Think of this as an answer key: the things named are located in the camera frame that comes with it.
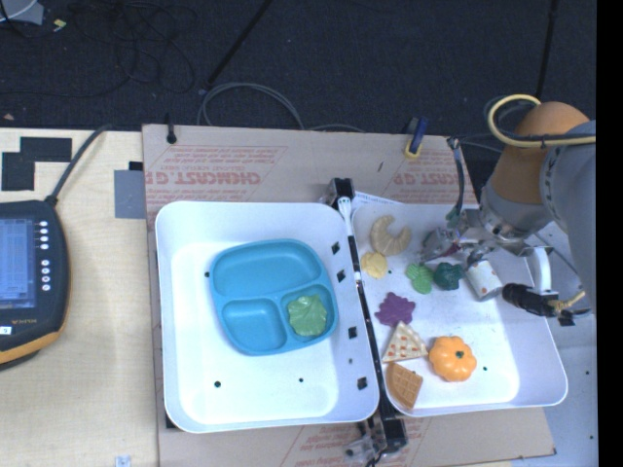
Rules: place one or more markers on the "dark green broccoli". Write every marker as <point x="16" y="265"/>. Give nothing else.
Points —
<point x="448" y="276"/>

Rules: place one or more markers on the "white plastic tray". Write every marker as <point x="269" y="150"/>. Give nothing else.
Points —
<point x="487" y="319"/>
<point x="263" y="392"/>

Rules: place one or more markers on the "purple grapes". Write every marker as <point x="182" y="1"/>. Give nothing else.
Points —
<point x="394" y="310"/>

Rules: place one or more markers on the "beige croissant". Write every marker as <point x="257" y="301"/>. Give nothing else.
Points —
<point x="387" y="241"/>

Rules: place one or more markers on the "blue divided plate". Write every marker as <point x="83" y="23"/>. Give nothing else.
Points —
<point x="258" y="280"/>

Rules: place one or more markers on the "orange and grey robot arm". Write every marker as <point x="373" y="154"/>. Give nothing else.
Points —
<point x="523" y="163"/>

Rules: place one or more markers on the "white can with orange dots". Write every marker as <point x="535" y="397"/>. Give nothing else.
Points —
<point x="483" y="280"/>

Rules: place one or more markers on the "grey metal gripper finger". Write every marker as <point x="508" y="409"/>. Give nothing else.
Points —
<point x="438" y="241"/>
<point x="477" y="258"/>

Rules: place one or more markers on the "yellow ridged toy food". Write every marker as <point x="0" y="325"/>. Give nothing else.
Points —
<point x="374" y="264"/>

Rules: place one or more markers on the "light green toy vegetable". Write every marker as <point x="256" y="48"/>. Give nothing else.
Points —
<point x="421" y="279"/>

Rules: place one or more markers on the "pizza slice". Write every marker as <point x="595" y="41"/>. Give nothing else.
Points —
<point x="403" y="346"/>

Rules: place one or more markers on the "black cylinder on white bracket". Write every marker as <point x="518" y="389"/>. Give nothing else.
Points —
<point x="528" y="298"/>

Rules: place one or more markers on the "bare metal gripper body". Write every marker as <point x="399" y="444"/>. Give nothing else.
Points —
<point x="491" y="234"/>

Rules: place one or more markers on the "green lettuce leaf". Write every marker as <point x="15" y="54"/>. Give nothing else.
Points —
<point x="306" y="315"/>

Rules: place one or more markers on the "brown waffle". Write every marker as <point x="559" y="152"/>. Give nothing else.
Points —
<point x="403" y="384"/>

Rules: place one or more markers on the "thin black and white rod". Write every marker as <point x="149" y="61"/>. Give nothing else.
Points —
<point x="351" y="241"/>

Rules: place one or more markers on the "brown cardboard board red print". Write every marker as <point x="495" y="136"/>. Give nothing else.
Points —
<point x="233" y="173"/>

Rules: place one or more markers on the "orange pumpkin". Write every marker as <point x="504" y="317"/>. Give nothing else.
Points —
<point x="451" y="359"/>

